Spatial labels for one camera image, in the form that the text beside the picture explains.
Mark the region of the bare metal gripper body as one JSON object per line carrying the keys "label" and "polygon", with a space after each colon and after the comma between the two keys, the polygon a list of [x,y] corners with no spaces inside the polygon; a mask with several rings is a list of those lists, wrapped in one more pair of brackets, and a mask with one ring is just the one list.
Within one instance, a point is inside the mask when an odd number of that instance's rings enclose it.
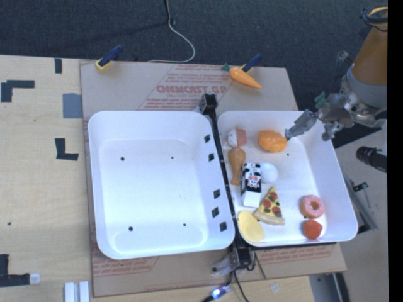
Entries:
{"label": "bare metal gripper body", "polygon": [[354,124],[380,128],[387,122],[386,118],[377,118],[382,109],[367,104],[354,93],[330,93],[326,96],[323,92],[316,97],[316,109],[321,121],[334,122],[346,128]]}

